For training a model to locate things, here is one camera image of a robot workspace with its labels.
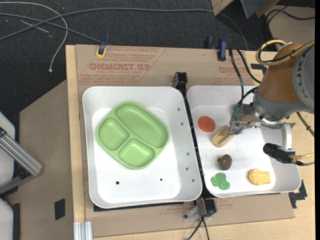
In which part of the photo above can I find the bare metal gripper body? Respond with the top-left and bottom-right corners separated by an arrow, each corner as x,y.
230,103 -> 284,130

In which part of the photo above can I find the tan toy bread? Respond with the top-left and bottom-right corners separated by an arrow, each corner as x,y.
210,124 -> 235,148

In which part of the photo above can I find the white plastic tray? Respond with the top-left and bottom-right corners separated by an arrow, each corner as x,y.
186,84 -> 302,199
81,85 -> 204,210

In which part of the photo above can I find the orange carrot slice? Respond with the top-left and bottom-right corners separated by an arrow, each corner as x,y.
197,115 -> 217,134

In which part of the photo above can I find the brown toy mushroom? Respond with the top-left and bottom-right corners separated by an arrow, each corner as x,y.
216,154 -> 233,171

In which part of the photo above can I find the thin black and white rod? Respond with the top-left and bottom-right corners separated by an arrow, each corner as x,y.
183,88 -> 207,200

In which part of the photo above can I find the yellow ridged toy food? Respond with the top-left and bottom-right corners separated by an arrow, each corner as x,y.
248,168 -> 272,186

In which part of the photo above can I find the green toy broccoli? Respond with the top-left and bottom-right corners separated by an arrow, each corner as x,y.
210,172 -> 232,191

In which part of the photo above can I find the green divided plate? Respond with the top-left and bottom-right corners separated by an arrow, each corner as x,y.
95,100 -> 171,171

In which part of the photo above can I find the brown cardboard board red print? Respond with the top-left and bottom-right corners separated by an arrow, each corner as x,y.
74,43 -> 296,238

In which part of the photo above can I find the black cylinder on white bracket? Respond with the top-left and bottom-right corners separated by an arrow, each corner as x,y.
262,122 -> 297,164

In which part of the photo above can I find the black block with thin wires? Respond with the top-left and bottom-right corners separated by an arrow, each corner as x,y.
196,198 -> 217,218
171,71 -> 188,90

